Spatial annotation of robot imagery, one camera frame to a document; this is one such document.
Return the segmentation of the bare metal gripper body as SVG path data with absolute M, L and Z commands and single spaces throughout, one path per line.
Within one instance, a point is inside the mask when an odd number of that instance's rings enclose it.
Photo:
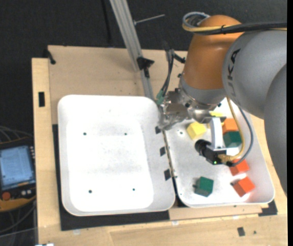
M 218 100 L 208 96 L 205 90 L 191 94 L 183 88 L 170 91 L 159 105 L 159 127 L 162 130 L 169 130 L 175 124 L 189 119 L 200 123 L 208 122 L 211 117 L 210 111 L 217 105 Z

